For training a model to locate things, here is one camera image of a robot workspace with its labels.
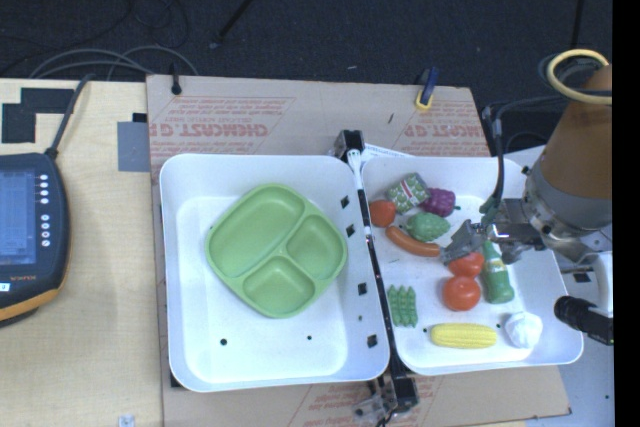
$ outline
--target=green bottle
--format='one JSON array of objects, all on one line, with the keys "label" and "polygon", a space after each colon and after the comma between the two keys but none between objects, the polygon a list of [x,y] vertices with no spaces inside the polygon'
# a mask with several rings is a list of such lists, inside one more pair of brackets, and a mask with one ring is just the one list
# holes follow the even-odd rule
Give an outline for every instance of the green bottle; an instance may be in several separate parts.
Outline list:
[{"label": "green bottle", "polygon": [[508,303],[514,298],[515,291],[509,282],[509,271],[502,256],[490,240],[485,240],[482,245],[482,254],[484,264],[480,275],[486,287],[487,301],[491,304]]}]

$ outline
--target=yellow cable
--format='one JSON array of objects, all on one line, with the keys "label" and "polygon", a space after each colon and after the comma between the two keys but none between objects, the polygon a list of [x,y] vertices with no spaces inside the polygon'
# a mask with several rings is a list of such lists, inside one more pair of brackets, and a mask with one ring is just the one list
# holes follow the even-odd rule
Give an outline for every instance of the yellow cable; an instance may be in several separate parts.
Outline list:
[{"label": "yellow cable", "polygon": [[593,50],[575,49],[561,52],[560,54],[555,56],[547,65],[547,80],[549,81],[551,86],[563,95],[571,98],[572,100],[578,100],[585,103],[595,103],[599,105],[611,105],[610,96],[595,96],[587,93],[581,93],[565,86],[562,82],[560,82],[560,80],[558,80],[555,75],[556,66],[558,66],[560,62],[565,61],[570,57],[592,57],[600,64],[602,64],[602,66],[607,66],[609,64],[609,61],[607,61],[607,59],[602,54],[594,52]]}]

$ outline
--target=blue clamp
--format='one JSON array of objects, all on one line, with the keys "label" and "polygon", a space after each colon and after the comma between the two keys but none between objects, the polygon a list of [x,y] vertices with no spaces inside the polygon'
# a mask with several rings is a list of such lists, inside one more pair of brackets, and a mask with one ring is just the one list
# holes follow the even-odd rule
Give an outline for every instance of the blue clamp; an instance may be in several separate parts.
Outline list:
[{"label": "blue clamp", "polygon": [[[422,84],[424,82],[424,75],[427,70],[425,70],[420,79],[418,79],[418,83]],[[436,82],[438,81],[438,68],[433,66],[429,70],[429,75],[427,76],[424,88],[422,91],[418,92],[418,96],[416,97],[416,107],[420,110],[426,111],[431,108],[431,104],[433,103],[433,90],[436,87]]]}]

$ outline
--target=green divided plate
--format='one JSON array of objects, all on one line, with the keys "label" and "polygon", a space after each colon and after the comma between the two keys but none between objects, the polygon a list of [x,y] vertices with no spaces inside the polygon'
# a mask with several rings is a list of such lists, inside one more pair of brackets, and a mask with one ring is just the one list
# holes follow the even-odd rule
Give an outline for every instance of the green divided plate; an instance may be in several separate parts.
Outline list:
[{"label": "green divided plate", "polygon": [[248,305],[274,318],[313,303],[347,260],[347,244],[308,199],[281,184],[256,187],[211,227],[213,271]]}]

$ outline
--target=yellow corn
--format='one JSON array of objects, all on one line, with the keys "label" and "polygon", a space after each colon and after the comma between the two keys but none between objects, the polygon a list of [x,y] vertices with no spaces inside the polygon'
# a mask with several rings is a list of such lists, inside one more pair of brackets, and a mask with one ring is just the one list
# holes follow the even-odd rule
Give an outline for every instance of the yellow corn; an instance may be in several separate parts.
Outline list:
[{"label": "yellow corn", "polygon": [[498,334],[482,324],[471,322],[446,322],[431,328],[431,341],[442,347],[459,349],[483,349],[498,341]]}]

